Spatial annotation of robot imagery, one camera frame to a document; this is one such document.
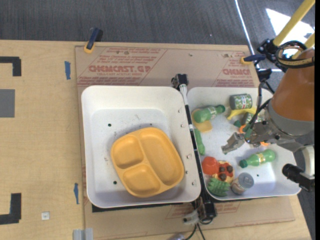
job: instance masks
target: blue clamp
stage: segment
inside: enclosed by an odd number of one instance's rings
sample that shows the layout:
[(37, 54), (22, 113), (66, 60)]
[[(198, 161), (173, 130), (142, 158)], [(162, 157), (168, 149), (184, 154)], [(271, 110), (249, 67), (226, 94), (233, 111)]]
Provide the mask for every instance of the blue clamp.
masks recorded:
[(100, 42), (103, 34), (104, 34), (104, 32), (101, 29), (99, 29), (97, 27), (95, 27), (93, 29), (93, 32), (92, 32), (92, 35), (91, 35), (89, 41), (86, 42), (86, 44), (84, 46), (84, 51), (87, 54), (90, 54), (93, 52), (94, 47), (95, 47), (95, 42)]
[(248, 57), (241, 57), (240, 62), (242, 64), (251, 64), (251, 62), (255, 62), (255, 65), (260, 61), (263, 61), (266, 58), (265, 54), (254, 54)]

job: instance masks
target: bottle cap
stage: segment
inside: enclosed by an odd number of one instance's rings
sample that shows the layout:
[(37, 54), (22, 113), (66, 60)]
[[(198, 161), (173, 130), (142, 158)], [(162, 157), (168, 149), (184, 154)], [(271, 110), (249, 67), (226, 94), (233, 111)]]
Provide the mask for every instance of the bottle cap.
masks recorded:
[(248, 163), (247, 163), (246, 160), (241, 160), (239, 165), (240, 165), (241, 168), (246, 168), (248, 166)]
[(239, 120), (235, 121), (235, 122), (233, 123), (233, 125), (234, 125), (235, 127), (238, 127), (238, 128), (240, 128), (240, 127), (242, 126), (242, 124), (241, 124), (241, 122), (240, 122)]
[(226, 111), (226, 108), (224, 105), (218, 105), (215, 107), (215, 109), (217, 110), (218, 113), (223, 113)]

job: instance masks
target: blue tape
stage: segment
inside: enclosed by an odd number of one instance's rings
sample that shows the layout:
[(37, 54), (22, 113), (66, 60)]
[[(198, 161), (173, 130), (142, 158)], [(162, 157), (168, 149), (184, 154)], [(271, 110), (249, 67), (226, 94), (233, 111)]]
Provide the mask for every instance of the blue tape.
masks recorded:
[(67, 80), (70, 80), (70, 74), (71, 74), (71, 69), (70, 69), (70, 62), (69, 61), (65, 61), (64, 62), (64, 68), (65, 68), (65, 76)]
[(78, 190), (78, 183), (74, 183), (73, 192), (75, 195), (76, 204), (79, 204), (79, 190)]

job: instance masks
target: tin can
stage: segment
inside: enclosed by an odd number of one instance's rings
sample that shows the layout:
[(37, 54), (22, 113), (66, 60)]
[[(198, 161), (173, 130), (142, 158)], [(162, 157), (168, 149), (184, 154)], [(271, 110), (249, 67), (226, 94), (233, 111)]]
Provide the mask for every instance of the tin can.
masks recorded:
[(231, 183), (231, 190), (242, 195), (247, 189), (250, 189), (255, 184), (254, 178), (247, 172), (241, 173), (238, 178)]
[(229, 97), (229, 105), (232, 110), (251, 109), (253, 104), (250, 94), (237, 94)]
[[(247, 125), (250, 122), (250, 120), (252, 119), (253, 116), (254, 116), (253, 114), (251, 114), (249, 112), (245, 112), (245, 114), (243, 115), (243, 118), (241, 119), (241, 125), (242, 126), (243, 125)], [(260, 115), (258, 115), (256, 120), (255, 120), (255, 123), (256, 122), (262, 122), (262, 121), (263, 121), (263, 118)]]

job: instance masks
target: small grey can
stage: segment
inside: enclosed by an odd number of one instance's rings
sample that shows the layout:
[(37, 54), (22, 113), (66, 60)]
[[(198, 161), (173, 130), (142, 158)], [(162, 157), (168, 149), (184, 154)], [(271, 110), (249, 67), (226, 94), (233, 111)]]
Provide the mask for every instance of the small grey can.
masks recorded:
[(250, 189), (255, 184), (254, 178), (247, 172), (240, 173), (238, 178), (231, 183), (231, 190), (242, 195), (247, 189)]

